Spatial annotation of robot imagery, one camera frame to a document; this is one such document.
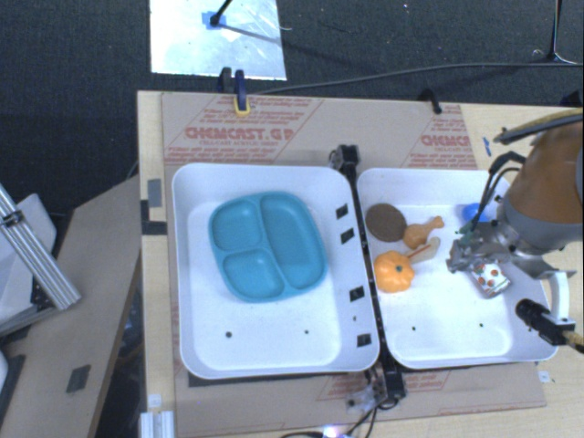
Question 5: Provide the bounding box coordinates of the orange toy chicken drumstick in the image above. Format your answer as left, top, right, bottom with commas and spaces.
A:
402, 215, 445, 251

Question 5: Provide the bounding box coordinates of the thin black rod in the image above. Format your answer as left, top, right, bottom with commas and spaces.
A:
344, 164, 399, 376

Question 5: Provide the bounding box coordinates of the white plastic tray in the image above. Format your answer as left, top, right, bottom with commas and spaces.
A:
355, 167, 560, 370
171, 162, 381, 380

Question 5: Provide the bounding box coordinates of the orange toy pumpkin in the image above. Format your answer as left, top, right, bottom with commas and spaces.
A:
373, 250, 417, 295

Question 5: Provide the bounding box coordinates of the blue divided plate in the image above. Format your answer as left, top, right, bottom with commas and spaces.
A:
208, 191, 329, 304

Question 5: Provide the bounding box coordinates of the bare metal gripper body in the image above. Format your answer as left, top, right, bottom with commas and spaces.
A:
445, 224, 577, 287

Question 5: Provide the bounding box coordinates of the brown cardboard board red print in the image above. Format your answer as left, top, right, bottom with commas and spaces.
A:
160, 91, 548, 438

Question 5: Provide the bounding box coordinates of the black cylinder on white bracket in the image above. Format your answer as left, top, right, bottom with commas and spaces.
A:
515, 269, 578, 348

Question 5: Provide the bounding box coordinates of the brown round biscuit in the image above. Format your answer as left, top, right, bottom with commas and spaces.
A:
364, 203, 408, 244

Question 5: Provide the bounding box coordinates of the blue ball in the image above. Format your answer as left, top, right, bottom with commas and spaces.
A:
461, 202, 491, 224

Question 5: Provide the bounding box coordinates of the beige slice with red stripe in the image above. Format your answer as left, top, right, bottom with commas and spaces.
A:
407, 236, 443, 263

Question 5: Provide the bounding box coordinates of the white carton with red dots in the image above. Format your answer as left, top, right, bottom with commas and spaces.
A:
469, 262, 512, 300

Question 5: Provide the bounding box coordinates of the black block with thin wires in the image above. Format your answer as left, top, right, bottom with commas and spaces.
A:
329, 143, 362, 170
381, 366, 407, 402

